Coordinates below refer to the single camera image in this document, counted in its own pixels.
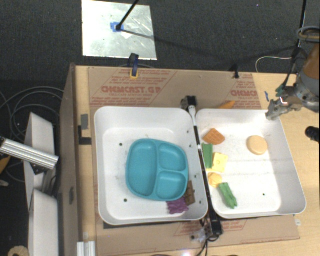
white tray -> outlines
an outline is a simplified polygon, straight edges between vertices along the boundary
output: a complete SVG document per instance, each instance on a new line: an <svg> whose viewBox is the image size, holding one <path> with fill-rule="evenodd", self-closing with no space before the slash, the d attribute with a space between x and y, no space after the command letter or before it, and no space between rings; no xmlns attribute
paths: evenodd
<svg viewBox="0 0 320 256"><path fill-rule="evenodd" d="M219 191L210 186L213 208L226 219L298 214L306 198L280 120L269 121L264 110L203 109L196 115L201 142L216 128L225 141L213 152L227 155L223 182L229 183L238 207L230 209ZM247 138L262 136L268 143L263 155L252 154Z"/></svg>
<svg viewBox="0 0 320 256"><path fill-rule="evenodd" d="M100 108L94 116L101 218L111 225L195 221L208 211L207 196L191 116L179 108ZM167 203L132 194L126 185L130 146L138 139L155 139L181 147L187 156L189 181L196 203L184 213L169 214Z"/></svg>

silver metal sheet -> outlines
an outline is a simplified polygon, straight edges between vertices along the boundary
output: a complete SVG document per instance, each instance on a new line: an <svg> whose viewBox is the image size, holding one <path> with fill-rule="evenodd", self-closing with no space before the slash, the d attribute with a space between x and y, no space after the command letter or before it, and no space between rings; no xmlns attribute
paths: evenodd
<svg viewBox="0 0 320 256"><path fill-rule="evenodd" d="M157 60L150 7L136 5L116 31L131 4L82 0L82 49L84 56L129 58L132 53L142 60Z"/></svg>

black floor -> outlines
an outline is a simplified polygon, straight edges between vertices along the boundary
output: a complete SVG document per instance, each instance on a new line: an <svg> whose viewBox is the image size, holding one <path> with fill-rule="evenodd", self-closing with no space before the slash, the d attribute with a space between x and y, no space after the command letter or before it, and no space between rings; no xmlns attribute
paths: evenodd
<svg viewBox="0 0 320 256"><path fill-rule="evenodd" d="M133 3L133 0L109 1ZM141 0L149 5L153 21L157 61L142 61L161 69L228 71L234 64L241 72L255 72L263 56L290 57L297 42L302 0ZM0 0L0 92L10 99L26 89L63 89L69 64L119 66L126 59L82 56L82 14L80 0ZM320 4L309 0L306 26L319 26ZM302 44L309 51L311 45ZM263 59L260 72L286 73L290 62ZM48 89L37 91L54 92ZM13 112L22 96L9 102ZM0 96L0 135L10 137L10 116ZM52 95L34 94L25 104L42 104L58 112ZM19 111L16 122L26 129L29 112L56 123L55 114L41 107ZM23 180L22 166L9 173ZM28 210L25 187L6 172L0 180L0 256L9 249L28 244Z"/></svg>

toy cucumber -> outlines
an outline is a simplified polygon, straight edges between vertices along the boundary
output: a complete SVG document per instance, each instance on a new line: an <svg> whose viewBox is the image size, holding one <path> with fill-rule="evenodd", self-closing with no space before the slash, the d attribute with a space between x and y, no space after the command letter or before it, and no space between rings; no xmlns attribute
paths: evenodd
<svg viewBox="0 0 320 256"><path fill-rule="evenodd" d="M205 168L211 169L213 165L213 153L214 153L213 145L202 143L202 152L203 152Z"/></svg>
<svg viewBox="0 0 320 256"><path fill-rule="evenodd" d="M218 189L220 190L220 192L224 198L224 202L227 207L234 209L235 207L238 206L237 199L232 194L232 191L231 191L228 183L226 183L226 182L221 183L219 185Z"/></svg>

teal plate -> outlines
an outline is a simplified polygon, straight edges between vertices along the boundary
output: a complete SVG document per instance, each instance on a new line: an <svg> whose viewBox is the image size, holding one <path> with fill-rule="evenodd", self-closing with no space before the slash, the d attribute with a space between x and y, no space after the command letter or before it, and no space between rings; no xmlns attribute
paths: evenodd
<svg viewBox="0 0 320 256"><path fill-rule="evenodd" d="M126 185L136 196L174 201L186 192L188 172L187 156L180 147L161 140L139 139L129 150Z"/></svg>

